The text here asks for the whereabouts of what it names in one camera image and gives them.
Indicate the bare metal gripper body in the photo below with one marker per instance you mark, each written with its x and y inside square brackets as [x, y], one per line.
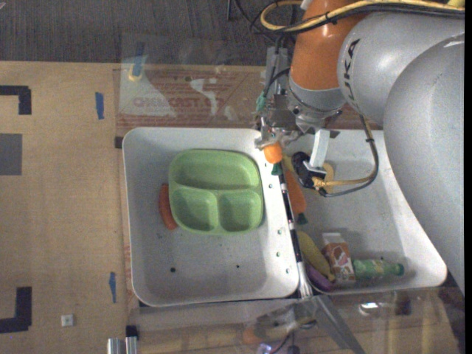
[282, 116]

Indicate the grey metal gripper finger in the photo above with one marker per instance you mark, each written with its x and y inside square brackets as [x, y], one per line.
[288, 136]
[263, 143]

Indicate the small orange carrot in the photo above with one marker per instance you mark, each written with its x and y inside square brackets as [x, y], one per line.
[273, 153]

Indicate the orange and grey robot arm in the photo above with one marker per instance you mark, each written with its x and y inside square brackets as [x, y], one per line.
[405, 87]

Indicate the brown cardboard board red print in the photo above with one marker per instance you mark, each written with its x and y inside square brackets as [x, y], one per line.
[239, 87]

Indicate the long orange carrot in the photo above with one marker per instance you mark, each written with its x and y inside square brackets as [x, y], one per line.
[296, 197]

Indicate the green divided plate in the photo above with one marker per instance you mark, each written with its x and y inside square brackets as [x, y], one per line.
[215, 183]

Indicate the orange sausage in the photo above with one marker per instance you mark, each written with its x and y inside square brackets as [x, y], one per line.
[164, 208]

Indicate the yellow corn cob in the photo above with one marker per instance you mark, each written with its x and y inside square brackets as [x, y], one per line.
[313, 253]

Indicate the white plastic tray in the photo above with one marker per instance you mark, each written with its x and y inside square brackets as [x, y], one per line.
[206, 264]
[372, 227]

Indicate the orange and white carton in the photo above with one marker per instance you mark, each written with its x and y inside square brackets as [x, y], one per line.
[338, 260]

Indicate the purple eggplant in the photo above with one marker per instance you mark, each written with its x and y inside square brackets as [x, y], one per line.
[319, 282]

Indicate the green bottle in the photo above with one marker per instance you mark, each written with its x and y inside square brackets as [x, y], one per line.
[374, 269]

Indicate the black cylinder on white bracket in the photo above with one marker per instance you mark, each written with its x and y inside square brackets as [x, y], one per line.
[319, 146]

